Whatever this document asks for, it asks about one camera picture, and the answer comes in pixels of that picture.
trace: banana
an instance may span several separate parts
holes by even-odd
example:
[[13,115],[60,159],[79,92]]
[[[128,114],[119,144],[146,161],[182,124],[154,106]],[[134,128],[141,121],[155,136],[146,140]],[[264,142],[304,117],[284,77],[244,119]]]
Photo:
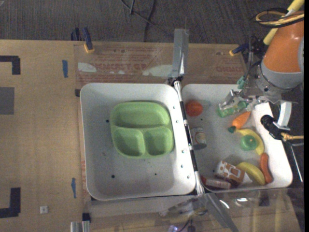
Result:
[[239,129],[239,130],[236,130],[236,132],[239,132],[243,136],[246,136],[246,135],[253,136],[257,142],[257,147],[255,148],[257,154],[259,156],[263,154],[264,149],[265,149],[264,143],[263,143],[262,138],[256,132],[254,132],[251,129]]
[[236,167],[245,171],[249,176],[253,177],[260,185],[265,185],[265,177],[258,167],[245,161],[238,164]]

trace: orange carrot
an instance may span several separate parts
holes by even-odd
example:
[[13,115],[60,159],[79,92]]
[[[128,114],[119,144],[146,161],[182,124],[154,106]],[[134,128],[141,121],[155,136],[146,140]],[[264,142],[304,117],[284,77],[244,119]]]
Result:
[[241,129],[244,124],[246,124],[249,116],[251,114],[251,111],[246,111],[239,115],[238,117],[234,118],[232,121],[232,126],[228,128],[230,132],[234,132],[236,129]]
[[263,172],[263,175],[265,177],[265,182],[266,183],[270,183],[273,181],[272,176],[269,173],[269,169],[268,169],[268,154],[267,153],[262,153],[261,157],[260,157],[260,168]]

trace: wooden surface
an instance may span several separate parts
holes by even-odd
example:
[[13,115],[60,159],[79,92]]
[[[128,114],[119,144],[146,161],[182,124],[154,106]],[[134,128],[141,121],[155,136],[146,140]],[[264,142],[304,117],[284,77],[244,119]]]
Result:
[[[0,41],[0,55],[21,59],[21,75],[12,75],[11,63],[0,62],[0,87],[14,87],[15,95],[14,114],[0,115],[0,208],[9,205],[10,188],[21,188],[21,213],[18,217],[0,218],[1,232],[65,232],[70,231],[70,222],[82,220],[75,44],[80,43]],[[68,78],[64,77],[62,60],[68,61]],[[73,196],[72,178],[76,179],[77,198]],[[240,228],[248,228],[243,231],[299,231],[293,208],[286,199],[276,203],[281,205],[278,212],[241,214],[233,220]],[[44,205],[49,206],[49,213],[41,215],[40,206]],[[147,215],[128,218],[94,221],[93,231],[165,231],[169,223],[156,223],[155,217]],[[265,230],[267,223],[257,223],[257,219],[278,229]],[[197,231],[228,231],[221,230],[213,217],[198,223]]]

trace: can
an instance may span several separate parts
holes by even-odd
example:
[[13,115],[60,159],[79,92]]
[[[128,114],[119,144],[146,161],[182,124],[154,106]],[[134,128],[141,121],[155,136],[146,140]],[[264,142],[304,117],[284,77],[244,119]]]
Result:
[[202,127],[194,127],[190,130],[194,149],[204,149],[207,147],[206,135]]

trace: green divided tray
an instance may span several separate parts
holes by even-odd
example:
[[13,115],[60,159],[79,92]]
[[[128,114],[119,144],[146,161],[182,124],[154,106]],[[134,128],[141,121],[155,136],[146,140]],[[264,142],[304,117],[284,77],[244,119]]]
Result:
[[113,144],[125,157],[159,157],[170,153],[174,147],[169,112],[156,102],[120,103],[113,108],[110,122]]

